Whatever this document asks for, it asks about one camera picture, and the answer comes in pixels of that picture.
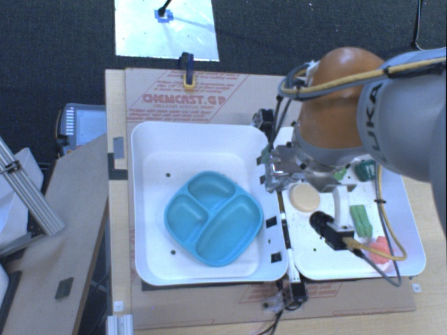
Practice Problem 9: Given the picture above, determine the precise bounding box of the light green toy vegetable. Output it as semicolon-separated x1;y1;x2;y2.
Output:
349;204;374;239

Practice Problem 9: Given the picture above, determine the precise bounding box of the brown cardboard board, red print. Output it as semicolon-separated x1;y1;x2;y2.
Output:
124;67;417;331

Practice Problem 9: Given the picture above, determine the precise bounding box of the black block with thin wires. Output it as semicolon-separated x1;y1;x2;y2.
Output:
281;280;309;304
252;107;275;133

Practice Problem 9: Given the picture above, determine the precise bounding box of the orange-pink toy food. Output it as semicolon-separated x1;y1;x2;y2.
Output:
366;235;400;265

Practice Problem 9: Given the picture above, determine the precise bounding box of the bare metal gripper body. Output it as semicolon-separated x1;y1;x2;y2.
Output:
264;144;351;193

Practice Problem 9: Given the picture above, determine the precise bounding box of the white plastic tray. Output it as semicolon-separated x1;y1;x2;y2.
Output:
131;121;289;287
272;126;427;281

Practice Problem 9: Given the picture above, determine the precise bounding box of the dark green ribbed toy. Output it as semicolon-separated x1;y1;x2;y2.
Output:
353;158;378;182

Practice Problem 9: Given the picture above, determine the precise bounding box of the black cylinder on white bracket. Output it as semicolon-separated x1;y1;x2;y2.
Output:
309;183;358;251

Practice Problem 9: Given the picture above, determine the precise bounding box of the beige round biscuit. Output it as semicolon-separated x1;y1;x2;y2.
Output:
289;182;321;213

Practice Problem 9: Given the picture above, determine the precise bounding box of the thin black and white rod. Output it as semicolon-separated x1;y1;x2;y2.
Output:
279;211;300;281

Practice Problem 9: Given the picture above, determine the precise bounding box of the blue divided plate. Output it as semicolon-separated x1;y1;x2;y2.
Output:
163;170;265;268

